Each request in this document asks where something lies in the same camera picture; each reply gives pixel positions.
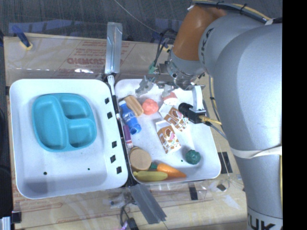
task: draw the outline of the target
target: green toy vegetable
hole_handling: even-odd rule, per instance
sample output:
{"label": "green toy vegetable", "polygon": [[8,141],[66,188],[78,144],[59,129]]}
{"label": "green toy vegetable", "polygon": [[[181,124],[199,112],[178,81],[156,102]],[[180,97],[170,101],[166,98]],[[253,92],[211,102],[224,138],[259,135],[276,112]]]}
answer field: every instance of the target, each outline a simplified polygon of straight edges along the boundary
{"label": "green toy vegetable", "polygon": [[186,153],[186,161],[189,164],[198,164],[201,160],[201,154],[195,150],[190,150]]}

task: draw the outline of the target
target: white tape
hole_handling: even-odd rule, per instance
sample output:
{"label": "white tape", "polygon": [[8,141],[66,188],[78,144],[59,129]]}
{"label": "white tape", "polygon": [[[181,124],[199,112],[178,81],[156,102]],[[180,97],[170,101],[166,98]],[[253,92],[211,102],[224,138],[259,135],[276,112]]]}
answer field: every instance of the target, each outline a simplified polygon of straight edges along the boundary
{"label": "white tape", "polygon": [[266,150],[254,150],[254,151],[242,151],[230,148],[232,153],[242,159],[252,159],[255,157],[266,156],[266,155],[283,155],[283,147],[274,147]]}

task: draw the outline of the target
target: orange toy carrot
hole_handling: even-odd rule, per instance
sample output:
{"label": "orange toy carrot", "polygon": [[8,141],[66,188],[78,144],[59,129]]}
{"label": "orange toy carrot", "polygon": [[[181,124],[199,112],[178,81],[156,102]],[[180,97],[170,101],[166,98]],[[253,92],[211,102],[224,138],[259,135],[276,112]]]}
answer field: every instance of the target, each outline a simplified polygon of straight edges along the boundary
{"label": "orange toy carrot", "polygon": [[158,165],[152,163],[152,165],[150,166],[150,169],[154,169],[160,172],[165,172],[168,174],[168,176],[170,177],[187,177],[186,174],[184,174],[183,172],[175,169],[174,167],[167,165],[165,163],[160,163]]}

